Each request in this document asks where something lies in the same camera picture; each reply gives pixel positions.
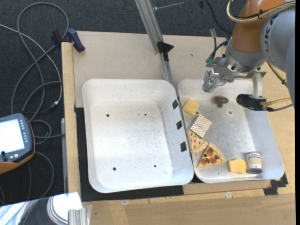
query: tin can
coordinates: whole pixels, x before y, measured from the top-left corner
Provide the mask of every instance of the tin can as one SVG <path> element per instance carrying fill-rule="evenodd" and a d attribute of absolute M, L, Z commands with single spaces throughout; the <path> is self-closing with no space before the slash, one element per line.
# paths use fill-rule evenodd
<path fill-rule="evenodd" d="M 247 153 L 247 172 L 258 174 L 262 173 L 262 155 L 257 152 L 249 152 Z"/>

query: white tray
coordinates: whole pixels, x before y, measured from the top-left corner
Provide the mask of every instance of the white tray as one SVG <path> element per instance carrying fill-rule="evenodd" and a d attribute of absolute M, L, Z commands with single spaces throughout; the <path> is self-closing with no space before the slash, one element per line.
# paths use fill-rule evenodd
<path fill-rule="evenodd" d="M 83 88 L 91 186 L 110 193 L 183 185 L 194 175 L 174 87 L 164 80 L 91 79 Z"/>
<path fill-rule="evenodd" d="M 284 165 L 270 127 L 266 112 L 255 112 L 236 103 L 239 94 L 252 94 L 253 83 L 247 80 L 236 80 L 216 88 L 212 93 L 202 90 L 203 80 L 183 80 L 178 84 L 181 104 L 191 98 L 200 104 L 198 112 L 212 121 L 204 140 L 217 145 L 224 153 L 227 161 L 235 158 L 246 160 L 246 154 L 258 151 L 262 154 L 261 174 L 230 173 L 228 163 L 196 168 L 201 154 L 193 154 L 196 176 L 207 183 L 268 180 L 281 178 Z M 214 96 L 229 99 L 227 104 L 218 108 L 213 102 Z M 184 113 L 186 128 L 189 129 L 197 118 Z"/>

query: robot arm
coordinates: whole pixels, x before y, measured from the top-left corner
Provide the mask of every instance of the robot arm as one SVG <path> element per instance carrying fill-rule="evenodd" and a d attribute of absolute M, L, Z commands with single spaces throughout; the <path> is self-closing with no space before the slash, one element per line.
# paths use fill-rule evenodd
<path fill-rule="evenodd" d="M 203 90 L 212 92 L 235 78 L 252 78 L 254 99 L 260 98 L 264 73 L 256 69 L 267 61 L 286 72 L 294 104 L 295 2 L 247 0 L 236 18 L 230 14 L 233 1 L 228 3 L 227 14 L 237 23 L 223 56 L 215 58 L 211 70 L 205 72 Z"/>

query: toy pizza slice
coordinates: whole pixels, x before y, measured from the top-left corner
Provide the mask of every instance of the toy pizza slice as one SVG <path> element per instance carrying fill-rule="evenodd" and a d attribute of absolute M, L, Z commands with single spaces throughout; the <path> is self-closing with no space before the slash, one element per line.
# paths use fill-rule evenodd
<path fill-rule="evenodd" d="M 188 131 L 189 144 L 193 154 L 202 152 L 208 146 L 208 142 L 198 137 L 194 132 Z"/>
<path fill-rule="evenodd" d="M 203 152 L 197 168 L 225 163 L 226 158 L 222 151 L 213 143 L 209 143 L 206 150 Z"/>

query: wooden table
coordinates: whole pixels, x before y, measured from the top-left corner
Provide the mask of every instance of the wooden table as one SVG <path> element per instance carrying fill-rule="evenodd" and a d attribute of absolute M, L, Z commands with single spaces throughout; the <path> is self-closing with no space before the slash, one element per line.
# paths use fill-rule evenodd
<path fill-rule="evenodd" d="M 86 50 L 78 53 L 71 43 L 62 43 L 62 67 L 68 191 L 80 193 L 74 106 L 83 107 L 83 83 L 91 78 L 163 79 L 163 74 L 147 34 L 79 31 L 78 35 Z M 203 79 L 212 39 L 166 35 L 164 40 L 174 45 L 169 52 L 174 86 L 183 79 Z M 289 96 L 267 65 L 262 71 L 267 72 L 263 95 L 268 100 Z M 181 196 L 84 202 L 92 208 L 91 224 L 295 224 L 294 108 L 270 112 L 268 117 L 288 181 L 286 187 L 277 189 L 279 195 L 265 195 L 264 189 L 275 182 L 270 180 L 189 183 Z"/>

